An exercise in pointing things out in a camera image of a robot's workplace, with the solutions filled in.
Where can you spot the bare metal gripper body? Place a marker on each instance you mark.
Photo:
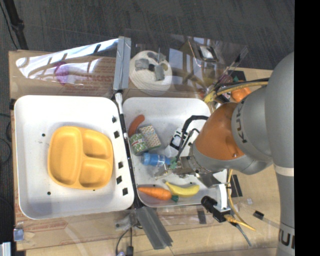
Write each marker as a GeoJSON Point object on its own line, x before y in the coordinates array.
{"type": "Point", "coordinates": [184, 165]}

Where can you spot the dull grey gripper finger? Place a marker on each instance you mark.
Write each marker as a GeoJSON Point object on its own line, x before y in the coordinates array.
{"type": "Point", "coordinates": [161, 175]}
{"type": "Point", "coordinates": [169, 168]}

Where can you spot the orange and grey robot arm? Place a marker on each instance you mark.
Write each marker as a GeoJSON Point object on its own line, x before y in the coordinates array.
{"type": "Point", "coordinates": [252, 135]}

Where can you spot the blue plastic bottle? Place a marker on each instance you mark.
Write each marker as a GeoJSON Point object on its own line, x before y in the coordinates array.
{"type": "Point", "coordinates": [152, 159]}

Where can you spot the orange carrot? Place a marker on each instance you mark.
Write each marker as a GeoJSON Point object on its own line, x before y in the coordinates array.
{"type": "Point", "coordinates": [155, 193]}

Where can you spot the white carton black print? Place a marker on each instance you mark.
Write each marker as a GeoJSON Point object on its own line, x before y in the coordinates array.
{"type": "Point", "coordinates": [176, 142]}

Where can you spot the yellow banana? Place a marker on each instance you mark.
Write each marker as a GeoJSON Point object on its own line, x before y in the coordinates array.
{"type": "Point", "coordinates": [183, 191]}

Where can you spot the patterned pale carton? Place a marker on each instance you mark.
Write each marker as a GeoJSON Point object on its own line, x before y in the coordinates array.
{"type": "Point", "coordinates": [151, 137]}

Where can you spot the green and white can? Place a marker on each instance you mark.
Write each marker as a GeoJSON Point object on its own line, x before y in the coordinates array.
{"type": "Point", "coordinates": [138, 145]}

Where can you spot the orange toy sausage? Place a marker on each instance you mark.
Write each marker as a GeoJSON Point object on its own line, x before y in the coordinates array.
{"type": "Point", "coordinates": [135, 125]}

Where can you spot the white plastic tray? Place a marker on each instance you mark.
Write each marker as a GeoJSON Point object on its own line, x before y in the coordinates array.
{"type": "Point", "coordinates": [32, 155]}
{"type": "Point", "coordinates": [165, 112]}

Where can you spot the orange rounded toy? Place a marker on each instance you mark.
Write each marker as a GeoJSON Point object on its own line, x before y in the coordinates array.
{"type": "Point", "coordinates": [238, 94]}

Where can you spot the yellow divided plate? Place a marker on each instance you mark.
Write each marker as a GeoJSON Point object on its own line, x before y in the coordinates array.
{"type": "Point", "coordinates": [72, 155]}

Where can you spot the purple grapes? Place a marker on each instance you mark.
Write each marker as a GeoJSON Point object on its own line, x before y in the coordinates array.
{"type": "Point", "coordinates": [61, 72]}

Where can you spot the black cylinder on white bracket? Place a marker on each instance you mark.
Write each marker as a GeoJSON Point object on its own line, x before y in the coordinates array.
{"type": "Point", "coordinates": [217, 208]}

